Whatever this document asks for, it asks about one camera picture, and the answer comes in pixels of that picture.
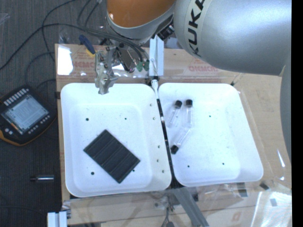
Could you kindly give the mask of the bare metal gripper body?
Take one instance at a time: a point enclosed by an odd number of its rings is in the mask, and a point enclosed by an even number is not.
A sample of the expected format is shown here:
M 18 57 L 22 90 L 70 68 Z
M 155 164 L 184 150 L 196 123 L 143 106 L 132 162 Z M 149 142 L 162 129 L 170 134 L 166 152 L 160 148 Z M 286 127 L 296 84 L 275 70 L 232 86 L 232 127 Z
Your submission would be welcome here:
M 134 48 L 124 43 L 117 43 L 114 50 L 114 65 L 122 65 L 127 73 L 133 73 L 137 67 L 139 56 Z

